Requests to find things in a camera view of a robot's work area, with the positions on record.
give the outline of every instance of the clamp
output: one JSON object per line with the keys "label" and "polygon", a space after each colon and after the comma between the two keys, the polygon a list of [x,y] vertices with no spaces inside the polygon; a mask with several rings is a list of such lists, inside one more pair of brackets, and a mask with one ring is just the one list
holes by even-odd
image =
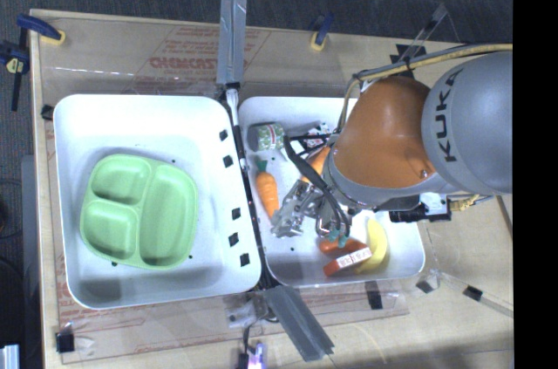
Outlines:
{"label": "clamp", "polygon": [[13,44],[7,40],[4,40],[0,44],[0,64],[4,65],[6,70],[15,76],[14,87],[11,94],[12,112],[17,111],[22,76],[29,72],[31,68],[29,48],[27,47],[28,31],[38,32],[44,37],[45,41],[51,44],[62,44],[65,40],[63,31],[57,30],[40,18],[19,14],[17,16],[17,26],[21,28],[19,33],[19,44]]}

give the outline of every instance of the orange carrot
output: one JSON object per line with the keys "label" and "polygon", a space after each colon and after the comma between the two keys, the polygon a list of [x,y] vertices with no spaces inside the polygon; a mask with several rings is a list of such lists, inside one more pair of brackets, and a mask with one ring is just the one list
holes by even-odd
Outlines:
{"label": "orange carrot", "polygon": [[[321,175],[323,172],[323,164],[325,163],[325,159],[328,157],[329,152],[330,152],[330,147],[323,146],[319,150],[319,152],[317,152],[317,154],[313,154],[310,157],[309,163],[319,175]],[[309,182],[308,178],[306,178],[305,176],[303,176],[301,180],[306,181],[307,183]]]}
{"label": "orange carrot", "polygon": [[262,200],[263,207],[268,213],[269,218],[279,209],[279,194],[277,192],[277,181],[275,177],[266,171],[267,161],[256,159],[258,174],[255,177],[255,186]]}

